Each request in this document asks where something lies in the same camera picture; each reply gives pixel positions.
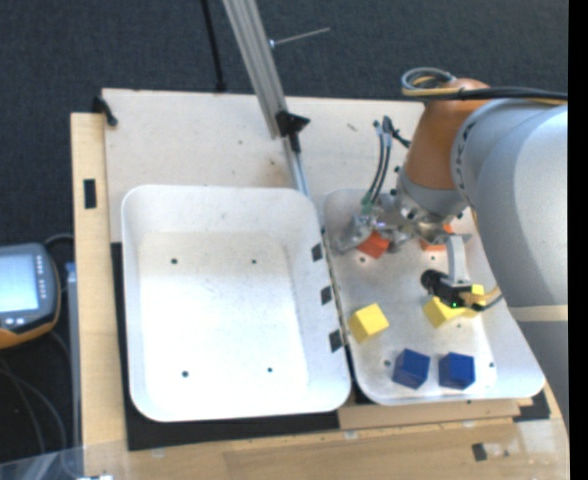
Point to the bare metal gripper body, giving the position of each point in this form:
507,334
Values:
414,225

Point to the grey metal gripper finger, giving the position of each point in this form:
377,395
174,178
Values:
398,240
350,237

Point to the orange cube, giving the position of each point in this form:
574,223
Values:
373,245
431,245

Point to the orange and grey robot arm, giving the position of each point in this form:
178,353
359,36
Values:
514,178

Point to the yellow cube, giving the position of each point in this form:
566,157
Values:
436,313
368,322

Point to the white plastic tray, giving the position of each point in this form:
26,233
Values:
224,308
414,328

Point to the blue cube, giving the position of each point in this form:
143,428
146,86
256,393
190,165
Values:
456,370
410,368

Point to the pale wood board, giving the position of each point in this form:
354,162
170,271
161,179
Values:
184,138

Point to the black cylinder on white bracket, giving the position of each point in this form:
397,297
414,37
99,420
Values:
456,290

